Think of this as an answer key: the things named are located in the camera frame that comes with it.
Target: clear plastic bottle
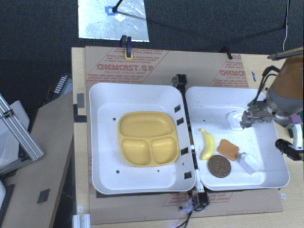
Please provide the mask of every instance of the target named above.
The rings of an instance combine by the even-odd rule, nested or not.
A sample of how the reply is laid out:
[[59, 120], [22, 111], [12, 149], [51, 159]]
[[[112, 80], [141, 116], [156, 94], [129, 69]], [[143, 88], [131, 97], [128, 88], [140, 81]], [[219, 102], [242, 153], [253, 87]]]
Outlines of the clear plastic bottle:
[[251, 154], [245, 152], [237, 157], [237, 161], [250, 175], [261, 167]]

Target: brown cookie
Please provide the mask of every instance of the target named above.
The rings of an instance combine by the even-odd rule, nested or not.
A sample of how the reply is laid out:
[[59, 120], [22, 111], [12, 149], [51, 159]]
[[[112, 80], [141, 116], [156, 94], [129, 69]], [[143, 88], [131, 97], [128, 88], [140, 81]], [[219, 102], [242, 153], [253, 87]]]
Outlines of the brown cookie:
[[237, 159], [239, 148], [226, 139], [222, 139], [219, 143], [217, 151], [228, 159], [235, 161]]
[[212, 175], [223, 178], [230, 174], [231, 164], [224, 156], [213, 155], [208, 161], [208, 168]]

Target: toy banana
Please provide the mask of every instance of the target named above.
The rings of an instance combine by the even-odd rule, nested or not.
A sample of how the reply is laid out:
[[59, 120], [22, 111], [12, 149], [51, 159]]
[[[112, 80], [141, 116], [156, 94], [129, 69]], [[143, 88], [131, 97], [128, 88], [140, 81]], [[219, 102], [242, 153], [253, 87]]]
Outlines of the toy banana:
[[205, 149], [203, 150], [200, 159], [202, 161], [209, 159], [215, 150], [215, 144], [214, 144], [214, 138], [213, 136], [206, 132], [205, 129], [201, 128], [200, 130], [204, 134], [204, 139], [205, 139]]

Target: black carpet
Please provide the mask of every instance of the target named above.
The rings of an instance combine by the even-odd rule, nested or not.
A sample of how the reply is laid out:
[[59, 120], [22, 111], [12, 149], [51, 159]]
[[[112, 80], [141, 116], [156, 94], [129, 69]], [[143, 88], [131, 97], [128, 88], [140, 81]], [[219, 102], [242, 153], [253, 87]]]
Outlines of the black carpet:
[[[149, 43], [137, 48], [271, 54], [282, 51], [287, 0], [144, 0]], [[78, 38], [77, 0], [0, 0], [0, 93], [31, 114], [71, 71], [71, 47], [118, 46]], [[291, 0], [285, 49], [303, 46], [304, 0]]]

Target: yellow plate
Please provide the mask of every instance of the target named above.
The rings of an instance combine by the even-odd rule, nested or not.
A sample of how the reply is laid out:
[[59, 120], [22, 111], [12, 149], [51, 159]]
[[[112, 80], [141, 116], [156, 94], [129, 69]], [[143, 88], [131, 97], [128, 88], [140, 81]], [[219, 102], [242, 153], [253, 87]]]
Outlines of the yellow plate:
[[133, 166], [161, 166], [179, 155], [178, 138], [172, 119], [161, 112], [133, 112], [118, 122], [119, 147]]

